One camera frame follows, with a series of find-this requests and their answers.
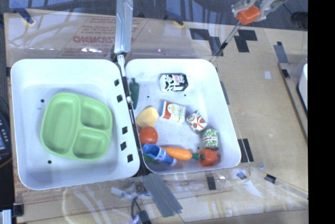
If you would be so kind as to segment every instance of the green vegetable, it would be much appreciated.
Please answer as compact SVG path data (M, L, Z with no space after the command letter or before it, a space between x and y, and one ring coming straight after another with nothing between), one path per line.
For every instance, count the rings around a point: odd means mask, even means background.
M132 78L132 82L129 84L130 96L132 99L132 106L134 109L137 107L138 97L140 93L140 85L135 82L135 78Z

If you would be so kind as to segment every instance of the green plate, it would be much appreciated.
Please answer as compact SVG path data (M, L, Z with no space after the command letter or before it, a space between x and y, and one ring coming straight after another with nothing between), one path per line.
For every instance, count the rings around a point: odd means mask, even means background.
M55 155L94 161L106 154L113 127L110 109L80 94L55 94L44 112L41 142Z

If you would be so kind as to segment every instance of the toy carrot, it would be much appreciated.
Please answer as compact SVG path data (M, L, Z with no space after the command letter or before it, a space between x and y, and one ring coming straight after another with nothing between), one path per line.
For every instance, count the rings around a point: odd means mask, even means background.
M168 156L179 161L188 161L192 158L199 160L199 153L191 153L191 151L182 148L163 148L167 152Z
M210 166L215 164L219 159L215 150L205 148L199 152L200 164L203 166Z

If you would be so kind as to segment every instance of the white object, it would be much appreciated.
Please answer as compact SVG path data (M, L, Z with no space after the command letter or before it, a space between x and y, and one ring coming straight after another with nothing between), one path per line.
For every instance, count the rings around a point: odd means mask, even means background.
M188 87L185 91L162 92L159 78L165 73L186 74ZM196 172L234 167L241 160L241 151L228 106L215 67L202 59L135 59L126 65L130 82L135 78L140 85L139 101L135 117L152 106L162 111L163 102L169 101L186 107L186 114L199 110L208 128L219 133L219 161L214 166L202 166L198 160L177 161L175 166L166 163L148 163L154 173ZM202 136L195 134L188 123L159 118L154 125L158 133L157 145L180 147L193 153L203 149Z
M117 65L107 60L24 59L13 65L11 79L18 174L25 186L50 189L116 180L137 173L140 160ZM59 92L87 95L111 109L112 137L101 159L71 160L43 148L43 113L48 100Z
M306 110L308 110L308 80L307 80L307 71L308 71L308 64L305 64L303 67L303 72L300 77L299 81L299 92L301 95L301 98L305 104Z

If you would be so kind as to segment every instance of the orange object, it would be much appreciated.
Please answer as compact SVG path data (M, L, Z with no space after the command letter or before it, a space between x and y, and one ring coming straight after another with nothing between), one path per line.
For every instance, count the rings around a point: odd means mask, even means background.
M140 142L142 144L156 144L158 141L158 133L152 126L146 126L140 130Z
M188 161L191 158L199 160L199 154L192 154L191 151L182 148L165 148L163 149L167 152L168 156L175 158L179 161Z
M246 25L254 22L260 14L261 11L259 8L253 5L250 6L248 10L238 12L236 19L238 19L243 25Z
M218 160L218 155L215 150L205 148L199 152L199 161L203 166L211 166Z

